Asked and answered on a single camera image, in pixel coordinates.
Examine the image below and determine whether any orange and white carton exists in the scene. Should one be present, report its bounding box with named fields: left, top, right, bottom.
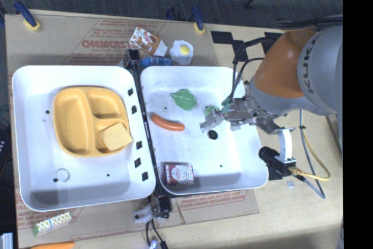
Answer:
left=128, top=26, right=168, bottom=57

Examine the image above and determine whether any yellow divided plate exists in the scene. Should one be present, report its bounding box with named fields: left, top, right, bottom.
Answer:
left=52, top=86, right=131, bottom=159

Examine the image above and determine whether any clear plastic ring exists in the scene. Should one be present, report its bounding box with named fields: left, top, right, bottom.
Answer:
left=55, top=167, right=71, bottom=183

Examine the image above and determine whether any yellow green patterned packet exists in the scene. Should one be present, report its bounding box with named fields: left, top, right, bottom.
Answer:
left=31, top=211, right=72, bottom=238

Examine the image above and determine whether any green broccoli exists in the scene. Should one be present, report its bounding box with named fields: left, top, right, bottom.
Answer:
left=204, top=105, right=221, bottom=117

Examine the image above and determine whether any black cylinder on white bracket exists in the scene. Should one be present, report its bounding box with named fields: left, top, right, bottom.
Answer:
left=258, top=128, right=298, bottom=178

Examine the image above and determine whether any red and white carton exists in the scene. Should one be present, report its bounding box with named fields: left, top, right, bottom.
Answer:
left=162, top=162, right=195, bottom=186

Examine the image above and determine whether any green lettuce leaf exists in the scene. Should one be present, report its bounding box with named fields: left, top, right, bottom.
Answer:
left=170, top=88, right=198, bottom=111

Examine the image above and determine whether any orange sausage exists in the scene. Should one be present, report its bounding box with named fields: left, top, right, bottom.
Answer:
left=150, top=113, right=186, bottom=132

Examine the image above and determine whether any orange carrot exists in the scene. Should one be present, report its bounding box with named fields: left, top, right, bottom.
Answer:
left=30, top=241, right=76, bottom=249

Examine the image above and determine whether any blue bottle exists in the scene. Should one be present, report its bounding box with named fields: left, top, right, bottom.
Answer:
left=139, top=57, right=173, bottom=68

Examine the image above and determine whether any brown cardboard board red print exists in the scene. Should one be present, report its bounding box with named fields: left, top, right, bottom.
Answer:
left=3, top=9, right=260, bottom=249

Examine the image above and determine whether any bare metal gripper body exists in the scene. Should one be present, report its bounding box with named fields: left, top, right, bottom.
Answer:
left=222, top=97, right=281, bottom=134

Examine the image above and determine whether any white fried egg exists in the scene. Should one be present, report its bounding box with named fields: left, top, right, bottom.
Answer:
left=169, top=40, right=194, bottom=65

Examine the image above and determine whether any yellow cheese slice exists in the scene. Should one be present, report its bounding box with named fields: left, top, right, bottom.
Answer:
left=98, top=121, right=134, bottom=152

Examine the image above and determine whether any white plastic tray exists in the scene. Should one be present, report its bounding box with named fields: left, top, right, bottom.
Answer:
left=139, top=65, right=269, bottom=196
left=11, top=65, right=157, bottom=212

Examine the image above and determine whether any black block with thin wires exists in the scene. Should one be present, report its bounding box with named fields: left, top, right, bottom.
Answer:
left=151, top=194, right=173, bottom=218
left=128, top=48, right=141, bottom=65

